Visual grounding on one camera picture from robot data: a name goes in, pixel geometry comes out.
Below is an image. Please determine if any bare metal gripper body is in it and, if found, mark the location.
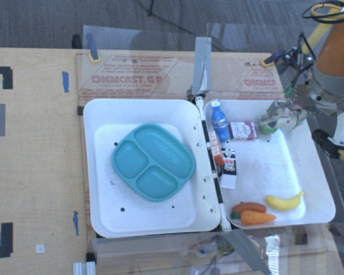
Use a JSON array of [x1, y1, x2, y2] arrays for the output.
[[288, 84, 344, 116]]

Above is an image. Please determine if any pink and white carton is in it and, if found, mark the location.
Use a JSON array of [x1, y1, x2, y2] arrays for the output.
[[228, 121, 259, 141]]

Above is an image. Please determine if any white plastic tray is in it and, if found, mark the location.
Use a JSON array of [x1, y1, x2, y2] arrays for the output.
[[82, 97, 222, 238], [203, 99, 337, 230]]

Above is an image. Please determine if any blue bottle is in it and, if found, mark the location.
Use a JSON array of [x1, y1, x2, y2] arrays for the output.
[[210, 99, 231, 143]]

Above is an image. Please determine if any orange and white packet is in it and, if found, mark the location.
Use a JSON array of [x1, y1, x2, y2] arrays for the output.
[[208, 130, 225, 166]]

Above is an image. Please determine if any white carton, black red print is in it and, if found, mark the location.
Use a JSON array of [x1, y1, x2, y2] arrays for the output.
[[219, 147, 238, 190]]

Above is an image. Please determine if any thin black and white rod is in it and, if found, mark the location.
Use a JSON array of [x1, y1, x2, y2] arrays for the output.
[[195, 96, 232, 232]]

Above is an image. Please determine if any yellow banana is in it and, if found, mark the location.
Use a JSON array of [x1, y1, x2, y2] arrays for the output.
[[264, 191, 306, 211]]

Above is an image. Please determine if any brown sausage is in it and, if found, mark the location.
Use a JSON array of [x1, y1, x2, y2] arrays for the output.
[[232, 201, 267, 215]]

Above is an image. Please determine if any orange carrot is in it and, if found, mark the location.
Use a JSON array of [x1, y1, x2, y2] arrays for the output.
[[230, 209, 277, 226]]

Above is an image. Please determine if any brown cardboard board, red print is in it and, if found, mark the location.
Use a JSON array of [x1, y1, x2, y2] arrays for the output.
[[75, 49, 342, 270]]

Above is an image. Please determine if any teal divided plate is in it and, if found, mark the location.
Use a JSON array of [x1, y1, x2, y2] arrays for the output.
[[111, 123, 196, 203]]

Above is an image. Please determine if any black cylinder on white bracket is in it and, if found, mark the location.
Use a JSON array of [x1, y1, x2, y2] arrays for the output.
[[311, 112, 344, 162]]

